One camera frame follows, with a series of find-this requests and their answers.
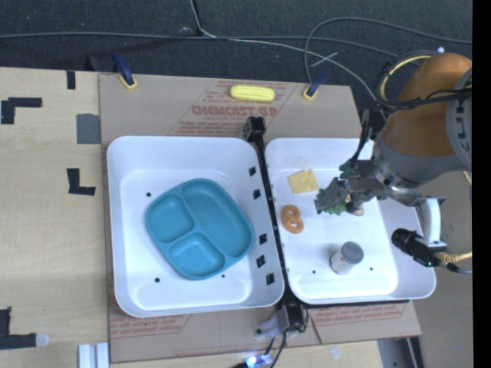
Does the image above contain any black cylinder on white bracket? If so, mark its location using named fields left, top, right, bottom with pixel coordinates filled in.
left=390, top=195, right=448, bottom=268

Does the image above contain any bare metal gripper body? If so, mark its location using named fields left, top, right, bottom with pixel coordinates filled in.
left=346, top=159, right=420, bottom=207

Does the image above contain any blue divided plate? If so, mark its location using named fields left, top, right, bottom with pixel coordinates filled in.
left=144, top=177, right=255, bottom=281

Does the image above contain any white can with grey lid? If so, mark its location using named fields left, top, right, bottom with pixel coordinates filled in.
left=329, top=240, right=365, bottom=276

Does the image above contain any green broccoli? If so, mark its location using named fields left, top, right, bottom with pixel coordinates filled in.
left=315, top=188, right=364, bottom=217

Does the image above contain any orange pretzel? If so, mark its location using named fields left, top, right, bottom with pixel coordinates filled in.
left=280, top=204, right=305, bottom=235

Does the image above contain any yellow corn cob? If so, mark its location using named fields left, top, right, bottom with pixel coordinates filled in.
left=229, top=84, right=276, bottom=104

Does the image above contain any brown cardboard board red print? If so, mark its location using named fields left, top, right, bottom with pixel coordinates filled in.
left=97, top=73, right=423, bottom=364

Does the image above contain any thin black rod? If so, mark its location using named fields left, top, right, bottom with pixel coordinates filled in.
left=254, top=138, right=294, bottom=307

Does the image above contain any white plastic tray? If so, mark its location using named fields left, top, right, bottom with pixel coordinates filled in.
left=264, top=136, right=438, bottom=306
left=106, top=135, right=286, bottom=319

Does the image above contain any black block with thin wires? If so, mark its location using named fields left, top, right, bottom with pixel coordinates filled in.
left=282, top=303, right=308, bottom=332
left=244, top=116, right=268, bottom=143

